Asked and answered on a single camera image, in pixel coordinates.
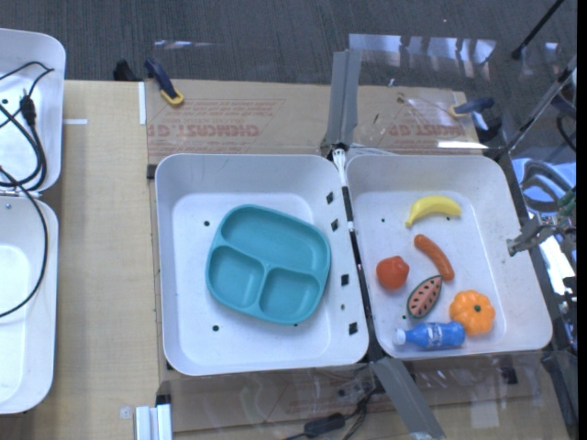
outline white container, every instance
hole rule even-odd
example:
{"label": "white container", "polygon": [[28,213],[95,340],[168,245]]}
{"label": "white container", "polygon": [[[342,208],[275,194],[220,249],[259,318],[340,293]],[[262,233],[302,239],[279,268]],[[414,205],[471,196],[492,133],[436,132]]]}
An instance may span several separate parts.
{"label": "white container", "polygon": [[[519,222],[500,167],[477,155],[364,155],[347,165],[350,202],[360,259],[383,351],[397,358],[538,349],[552,326],[527,253],[508,255],[506,239]],[[360,282],[334,164],[311,155],[179,154],[165,159],[155,176],[161,255],[162,329],[165,355],[186,375],[348,365],[369,344]],[[332,193],[334,200],[326,197]],[[462,215],[429,216],[406,228],[412,202],[429,193],[457,199]],[[294,215],[328,237],[332,271],[316,314],[297,327],[263,322],[216,301],[205,286],[205,260],[217,225],[233,207],[256,204]],[[338,229],[331,224],[338,220]],[[410,291],[438,274],[413,245],[423,233],[450,256],[456,272],[445,282],[434,310],[411,321]],[[411,264],[405,286],[387,291],[377,281],[379,260],[401,255]],[[341,275],[349,284],[341,285]],[[393,343],[395,328],[422,321],[448,322],[456,292],[475,289],[496,309],[491,333],[459,348],[425,351]],[[350,327],[358,327],[351,334]]]}
{"label": "white container", "polygon": [[[44,69],[53,69],[36,83]],[[61,125],[65,50],[55,38],[0,28],[0,103],[15,114],[23,91],[37,112],[37,131],[47,158],[47,176],[38,193],[57,181],[61,171]],[[26,126],[21,114],[17,120]],[[0,124],[6,116],[0,113]],[[0,127],[0,164],[15,178],[35,166],[30,145],[8,121]],[[31,180],[27,187],[36,182]],[[44,249],[43,228],[30,200],[0,187],[0,313],[24,300],[34,288]],[[0,318],[0,414],[22,413],[40,403],[53,381],[55,357],[59,225],[54,212],[38,201],[45,217],[49,245],[45,274],[34,297],[18,311]]]}

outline yellow banana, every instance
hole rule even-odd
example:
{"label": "yellow banana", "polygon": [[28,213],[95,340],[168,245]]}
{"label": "yellow banana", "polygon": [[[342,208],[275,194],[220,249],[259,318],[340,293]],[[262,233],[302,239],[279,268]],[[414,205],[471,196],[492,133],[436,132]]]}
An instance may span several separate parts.
{"label": "yellow banana", "polygon": [[416,220],[430,214],[459,216],[460,205],[446,195],[426,195],[412,204],[410,216],[405,225],[412,226]]}

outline orange sausage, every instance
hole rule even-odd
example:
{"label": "orange sausage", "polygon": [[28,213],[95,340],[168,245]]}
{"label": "orange sausage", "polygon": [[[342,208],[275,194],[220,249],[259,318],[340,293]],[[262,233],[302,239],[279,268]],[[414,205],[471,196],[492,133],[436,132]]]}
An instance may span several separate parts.
{"label": "orange sausage", "polygon": [[434,241],[424,235],[416,235],[414,245],[432,259],[444,281],[452,281],[455,278],[455,271],[450,265],[449,258]]}

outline white bottle cap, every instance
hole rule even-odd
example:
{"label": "white bottle cap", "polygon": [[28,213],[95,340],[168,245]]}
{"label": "white bottle cap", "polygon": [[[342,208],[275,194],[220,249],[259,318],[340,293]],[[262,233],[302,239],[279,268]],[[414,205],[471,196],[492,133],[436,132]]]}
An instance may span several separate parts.
{"label": "white bottle cap", "polygon": [[392,336],[393,343],[397,346],[405,344],[405,331],[404,329],[396,329],[395,334]]}

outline teal divided plate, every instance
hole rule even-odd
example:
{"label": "teal divided plate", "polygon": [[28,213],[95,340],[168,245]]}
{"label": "teal divided plate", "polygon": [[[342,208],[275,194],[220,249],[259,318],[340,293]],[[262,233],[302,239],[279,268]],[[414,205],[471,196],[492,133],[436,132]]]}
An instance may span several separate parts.
{"label": "teal divided plate", "polygon": [[330,246],[315,226],[257,205],[220,222],[205,266],[208,290],[224,305],[294,325],[315,310],[330,271]]}

